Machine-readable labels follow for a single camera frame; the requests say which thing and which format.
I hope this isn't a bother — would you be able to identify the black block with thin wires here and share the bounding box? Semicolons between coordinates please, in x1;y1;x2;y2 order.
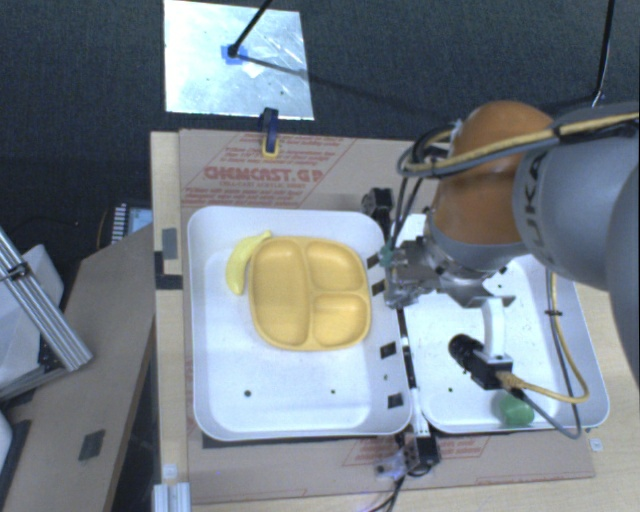
361;186;395;222
398;431;442;477

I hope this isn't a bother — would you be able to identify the green rounded object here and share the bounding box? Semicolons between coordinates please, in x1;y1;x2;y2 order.
491;391;536;428

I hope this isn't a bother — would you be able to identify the yellow banana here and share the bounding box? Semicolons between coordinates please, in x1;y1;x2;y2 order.
225;229;274;296

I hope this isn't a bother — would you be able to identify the black cylinder on white bracket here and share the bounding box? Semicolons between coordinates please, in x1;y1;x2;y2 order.
447;295;516;392

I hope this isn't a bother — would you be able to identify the thin black and white rod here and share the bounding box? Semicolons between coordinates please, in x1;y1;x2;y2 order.
382;212;424;437

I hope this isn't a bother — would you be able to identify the yellow divided plate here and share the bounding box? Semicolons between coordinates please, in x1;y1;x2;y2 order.
247;236;373;352

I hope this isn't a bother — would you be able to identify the white plastic tray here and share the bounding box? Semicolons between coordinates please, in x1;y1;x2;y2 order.
398;211;612;435
186;205;414;443

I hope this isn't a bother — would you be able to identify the brown cardboard board, red print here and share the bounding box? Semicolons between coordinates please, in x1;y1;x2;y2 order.
177;128;599;506

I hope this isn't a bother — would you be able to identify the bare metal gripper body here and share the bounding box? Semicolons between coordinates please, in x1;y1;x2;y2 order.
383;236;494;308

